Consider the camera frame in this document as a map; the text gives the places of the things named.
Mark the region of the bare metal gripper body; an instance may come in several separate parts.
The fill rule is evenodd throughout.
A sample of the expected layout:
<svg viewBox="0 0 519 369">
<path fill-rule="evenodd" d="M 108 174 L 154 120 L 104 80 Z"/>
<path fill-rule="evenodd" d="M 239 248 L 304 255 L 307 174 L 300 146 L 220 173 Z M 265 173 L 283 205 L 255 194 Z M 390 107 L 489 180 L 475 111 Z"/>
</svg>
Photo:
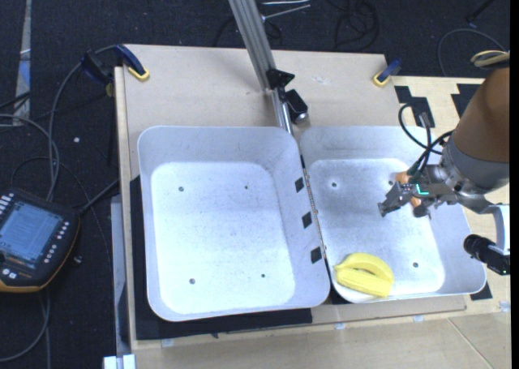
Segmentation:
<svg viewBox="0 0 519 369">
<path fill-rule="evenodd" d="M 413 197 L 431 198 L 430 207 L 433 208 L 441 204 L 458 204 L 459 195 L 445 182 L 441 173 L 438 165 L 427 165 L 422 169 L 414 164 L 406 171 L 396 174 L 392 187 L 400 186 L 403 190 L 402 207 L 406 204 L 412 206 Z"/>
</svg>

